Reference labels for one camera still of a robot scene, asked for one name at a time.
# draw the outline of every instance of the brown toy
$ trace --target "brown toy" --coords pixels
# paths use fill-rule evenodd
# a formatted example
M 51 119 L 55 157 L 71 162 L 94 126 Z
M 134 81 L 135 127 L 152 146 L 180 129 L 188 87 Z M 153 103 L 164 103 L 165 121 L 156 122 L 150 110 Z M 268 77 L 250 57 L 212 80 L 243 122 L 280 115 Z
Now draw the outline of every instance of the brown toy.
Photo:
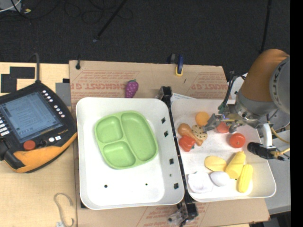
M 193 138 L 196 141 L 196 144 L 198 146 L 201 146 L 203 144 L 203 140 L 200 140 L 196 135 L 194 135 L 191 131 L 191 128 L 188 124 L 186 123 L 182 123 L 180 124 L 179 128 L 178 128 L 178 133 L 183 136 L 183 135 L 187 135 L 191 138 Z

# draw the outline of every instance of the button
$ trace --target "button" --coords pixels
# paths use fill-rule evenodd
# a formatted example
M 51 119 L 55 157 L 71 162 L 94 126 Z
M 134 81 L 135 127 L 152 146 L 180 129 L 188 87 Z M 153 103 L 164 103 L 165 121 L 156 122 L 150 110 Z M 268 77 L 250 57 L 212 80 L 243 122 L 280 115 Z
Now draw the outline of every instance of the button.
M 23 148 L 25 151 L 30 151 L 36 148 L 36 143 L 33 140 L 27 140 L 23 143 Z

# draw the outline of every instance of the yellow corn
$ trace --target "yellow corn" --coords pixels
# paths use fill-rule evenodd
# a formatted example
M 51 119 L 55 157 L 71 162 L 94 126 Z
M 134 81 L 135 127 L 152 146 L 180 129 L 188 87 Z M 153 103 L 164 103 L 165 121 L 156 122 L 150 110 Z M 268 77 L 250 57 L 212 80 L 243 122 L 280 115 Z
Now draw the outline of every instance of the yellow corn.
M 225 169 L 225 172 L 229 175 L 230 178 L 238 179 L 240 177 L 245 158 L 246 155 L 244 154 L 244 151 L 238 151 L 235 154 Z
M 252 178 L 252 169 L 252 165 L 250 164 L 243 166 L 240 178 L 237 180 L 239 192 L 246 192 L 248 190 Z

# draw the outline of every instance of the white cable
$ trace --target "white cable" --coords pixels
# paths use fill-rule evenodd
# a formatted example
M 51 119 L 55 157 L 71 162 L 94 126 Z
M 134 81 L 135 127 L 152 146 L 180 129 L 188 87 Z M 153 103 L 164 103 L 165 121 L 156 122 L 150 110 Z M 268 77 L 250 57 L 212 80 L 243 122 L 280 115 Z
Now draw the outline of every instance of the white cable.
M 22 0 L 19 0 L 18 2 L 16 2 L 15 6 L 18 5 L 21 1 L 22 1 Z M 10 9 L 12 9 L 13 7 L 14 7 L 14 6 L 11 6 L 11 7 L 7 8 L 7 9 L 0 10 L 0 12 L 4 12 L 4 11 L 7 11 L 7 10 L 10 10 Z

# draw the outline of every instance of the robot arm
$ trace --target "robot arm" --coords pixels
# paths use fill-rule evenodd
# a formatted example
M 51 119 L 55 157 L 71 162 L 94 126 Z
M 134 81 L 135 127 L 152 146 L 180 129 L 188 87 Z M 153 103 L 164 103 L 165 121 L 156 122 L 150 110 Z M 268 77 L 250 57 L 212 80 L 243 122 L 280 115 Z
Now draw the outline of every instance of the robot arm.
M 237 127 L 249 125 L 261 129 L 264 145 L 250 143 L 248 148 L 263 158 L 273 158 L 276 150 L 272 146 L 272 133 L 267 115 L 277 109 L 290 114 L 290 56 L 284 51 L 270 49 L 264 51 L 254 61 L 236 96 L 235 104 L 226 104 L 232 87 L 231 79 L 225 100 L 220 105 L 219 115 L 213 114 L 204 126 L 204 131 L 215 128 L 221 121 L 230 127 L 230 133 Z

